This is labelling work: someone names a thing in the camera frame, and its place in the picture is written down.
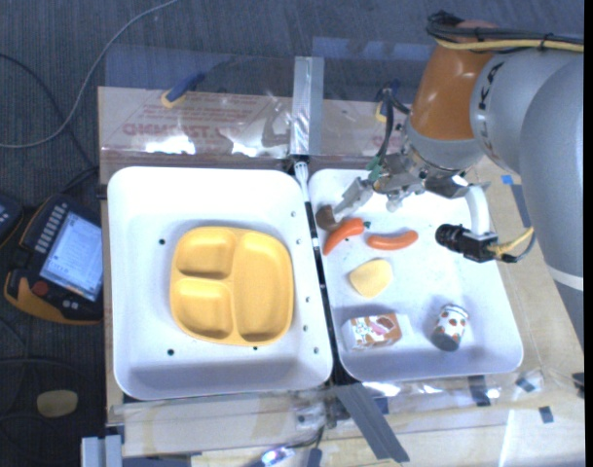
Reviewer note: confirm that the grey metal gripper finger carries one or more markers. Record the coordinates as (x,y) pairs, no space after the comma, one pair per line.
(394,204)
(354,196)

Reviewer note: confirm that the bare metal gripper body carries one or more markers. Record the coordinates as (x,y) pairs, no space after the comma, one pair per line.
(404,175)

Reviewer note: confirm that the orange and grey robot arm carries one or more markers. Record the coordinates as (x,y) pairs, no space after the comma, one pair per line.
(544,129)

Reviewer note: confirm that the brown toy chunk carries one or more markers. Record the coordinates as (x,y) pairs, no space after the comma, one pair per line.
(326,218)

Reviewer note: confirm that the orange sausage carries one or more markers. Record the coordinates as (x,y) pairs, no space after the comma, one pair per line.
(392,240)

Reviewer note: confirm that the orange carrot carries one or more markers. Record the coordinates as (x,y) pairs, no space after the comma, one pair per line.
(341,234)

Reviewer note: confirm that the thin black and white rod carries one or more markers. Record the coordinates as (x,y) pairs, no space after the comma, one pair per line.
(314,234)

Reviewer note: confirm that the pale yellow biscuit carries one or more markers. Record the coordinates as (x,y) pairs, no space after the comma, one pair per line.
(371,277)

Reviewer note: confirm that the white plastic tray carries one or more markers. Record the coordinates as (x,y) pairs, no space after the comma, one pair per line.
(437,280)
(145,280)

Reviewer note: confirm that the brown and white carton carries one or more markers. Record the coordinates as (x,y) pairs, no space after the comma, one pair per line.
(373,331)

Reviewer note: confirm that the yellow divided plate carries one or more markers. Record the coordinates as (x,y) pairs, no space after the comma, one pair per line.
(257,285)

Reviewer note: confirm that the white can with red print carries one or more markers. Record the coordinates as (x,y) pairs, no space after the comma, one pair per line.
(451,328)

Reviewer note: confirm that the brown cardboard board red print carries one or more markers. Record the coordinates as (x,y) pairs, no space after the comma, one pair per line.
(203,119)

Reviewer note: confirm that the pale yellow oval object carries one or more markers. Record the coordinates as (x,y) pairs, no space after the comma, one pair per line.
(57,403)

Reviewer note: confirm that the black cylinder on white bracket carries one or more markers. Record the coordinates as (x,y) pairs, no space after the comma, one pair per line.
(464,239)

